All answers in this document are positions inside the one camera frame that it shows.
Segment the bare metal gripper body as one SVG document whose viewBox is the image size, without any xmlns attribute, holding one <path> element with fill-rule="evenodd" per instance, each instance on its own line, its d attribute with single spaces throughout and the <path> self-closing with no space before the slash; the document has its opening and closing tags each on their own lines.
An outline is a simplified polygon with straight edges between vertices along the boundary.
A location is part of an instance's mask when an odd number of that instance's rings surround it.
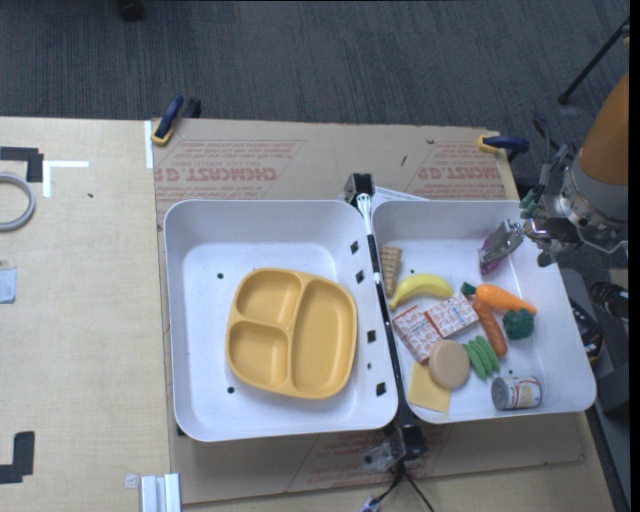
<svg viewBox="0 0 640 512">
<path fill-rule="evenodd" d="M 568 187 L 558 195 L 542 194 L 534 187 L 522 199 L 522 219 L 524 234 L 545 253 L 582 245 L 613 253 L 628 245 L 625 221 Z"/>
</svg>

